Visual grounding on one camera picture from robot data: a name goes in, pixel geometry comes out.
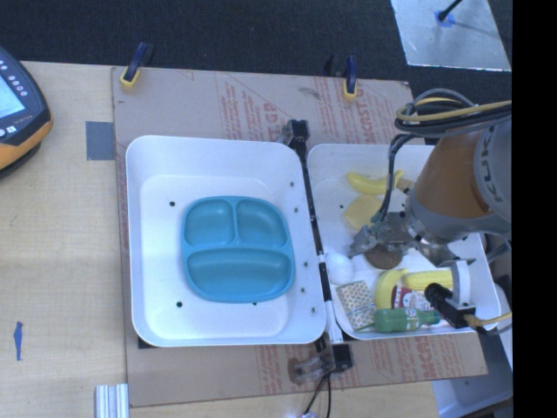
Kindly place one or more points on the yellow corn cob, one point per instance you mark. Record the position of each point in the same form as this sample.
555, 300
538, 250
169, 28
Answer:
428, 279

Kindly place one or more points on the brown round biscuit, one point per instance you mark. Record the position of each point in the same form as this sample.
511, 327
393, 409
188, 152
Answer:
383, 259

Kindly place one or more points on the white egg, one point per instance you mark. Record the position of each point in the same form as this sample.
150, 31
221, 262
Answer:
339, 268

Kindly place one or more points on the black cylinder on white bracket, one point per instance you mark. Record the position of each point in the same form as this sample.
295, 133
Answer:
446, 301

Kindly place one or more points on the red ketchup bottle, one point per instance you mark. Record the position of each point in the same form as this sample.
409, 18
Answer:
411, 298

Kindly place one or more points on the thin black and white rod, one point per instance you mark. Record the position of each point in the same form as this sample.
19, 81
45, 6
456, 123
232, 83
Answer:
314, 224

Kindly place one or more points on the brown cardboard board, red print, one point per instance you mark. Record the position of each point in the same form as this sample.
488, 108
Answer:
183, 103

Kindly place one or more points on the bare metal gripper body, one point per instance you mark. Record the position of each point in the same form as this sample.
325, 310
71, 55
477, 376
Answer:
398, 231

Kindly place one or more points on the blue divided plate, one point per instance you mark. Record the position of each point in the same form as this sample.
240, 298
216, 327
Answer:
237, 272

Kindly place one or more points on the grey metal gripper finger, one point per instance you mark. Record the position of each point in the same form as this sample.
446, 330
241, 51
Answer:
359, 245
371, 228

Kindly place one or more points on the yellow patterned packet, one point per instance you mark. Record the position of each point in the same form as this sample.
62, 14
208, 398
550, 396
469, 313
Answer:
354, 303

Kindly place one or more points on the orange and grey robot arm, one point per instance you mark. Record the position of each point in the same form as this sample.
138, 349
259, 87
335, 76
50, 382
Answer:
452, 177

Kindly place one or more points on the yellow banana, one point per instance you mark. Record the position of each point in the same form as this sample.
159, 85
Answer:
365, 183
383, 287

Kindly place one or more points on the white plastic tray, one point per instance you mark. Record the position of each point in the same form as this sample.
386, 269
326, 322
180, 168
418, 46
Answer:
161, 242
330, 181

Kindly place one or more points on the green plastic bottle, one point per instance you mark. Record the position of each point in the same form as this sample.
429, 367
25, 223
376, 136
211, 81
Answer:
398, 320

